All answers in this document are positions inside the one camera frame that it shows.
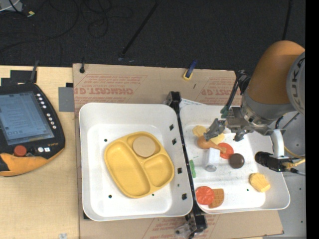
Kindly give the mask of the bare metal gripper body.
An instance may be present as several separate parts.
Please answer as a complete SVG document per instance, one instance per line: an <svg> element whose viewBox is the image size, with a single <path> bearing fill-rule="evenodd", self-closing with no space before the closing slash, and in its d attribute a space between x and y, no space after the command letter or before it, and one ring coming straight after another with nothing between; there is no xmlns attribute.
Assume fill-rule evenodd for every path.
<svg viewBox="0 0 319 239"><path fill-rule="evenodd" d="M271 119L265 119L249 107L231 107L226 117L226 127L232 132L259 132L265 134L269 130Z"/></svg>

